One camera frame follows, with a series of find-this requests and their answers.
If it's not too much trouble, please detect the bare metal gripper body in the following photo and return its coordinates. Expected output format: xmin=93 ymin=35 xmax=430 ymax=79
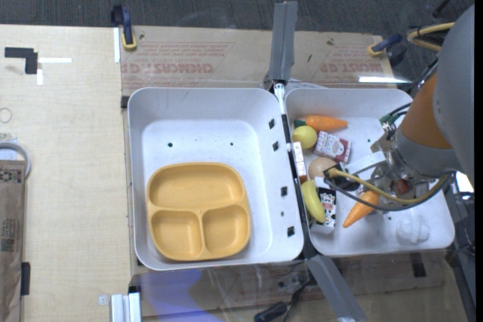
xmin=371 ymin=156 xmax=432 ymax=201

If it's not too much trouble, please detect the clear plastic bottle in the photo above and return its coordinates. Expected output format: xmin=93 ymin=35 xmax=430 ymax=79
xmin=395 ymin=216 xmax=430 ymax=244

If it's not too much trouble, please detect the orange carrot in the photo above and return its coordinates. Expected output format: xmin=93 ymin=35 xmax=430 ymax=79
xmin=342 ymin=190 xmax=380 ymax=229
xmin=294 ymin=115 xmax=349 ymax=132

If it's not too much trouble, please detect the white plastic tray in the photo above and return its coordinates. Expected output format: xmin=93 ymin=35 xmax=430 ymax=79
xmin=283 ymin=87 xmax=457 ymax=259
xmin=127 ymin=87 xmax=305 ymax=271

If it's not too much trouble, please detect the white carton with cow print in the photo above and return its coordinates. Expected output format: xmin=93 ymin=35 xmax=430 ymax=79
xmin=309 ymin=186 xmax=337 ymax=235

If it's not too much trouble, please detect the red and white carton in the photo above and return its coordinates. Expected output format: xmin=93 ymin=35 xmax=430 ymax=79
xmin=312 ymin=130 xmax=352 ymax=163

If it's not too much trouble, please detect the beige egg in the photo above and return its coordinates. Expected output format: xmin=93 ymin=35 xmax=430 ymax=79
xmin=308 ymin=156 xmax=340 ymax=181

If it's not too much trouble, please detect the yellow banana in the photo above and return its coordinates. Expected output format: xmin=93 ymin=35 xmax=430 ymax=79
xmin=300 ymin=179 xmax=326 ymax=224

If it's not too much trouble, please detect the white and orange packet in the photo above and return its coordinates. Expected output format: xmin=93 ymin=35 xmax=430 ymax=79
xmin=292 ymin=141 xmax=308 ymax=179

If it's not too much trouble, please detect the yellow lemon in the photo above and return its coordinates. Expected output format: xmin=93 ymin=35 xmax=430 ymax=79
xmin=292 ymin=125 xmax=318 ymax=150

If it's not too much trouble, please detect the yellow divided plate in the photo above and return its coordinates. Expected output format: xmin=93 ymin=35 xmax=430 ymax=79
xmin=146 ymin=161 xmax=252 ymax=262

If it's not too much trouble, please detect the brown cardboard board red print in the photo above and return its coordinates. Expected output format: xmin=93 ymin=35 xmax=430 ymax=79
xmin=119 ymin=25 xmax=447 ymax=317

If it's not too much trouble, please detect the brown paper bag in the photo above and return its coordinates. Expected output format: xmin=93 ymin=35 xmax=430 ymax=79
xmin=0 ymin=160 xmax=27 ymax=322

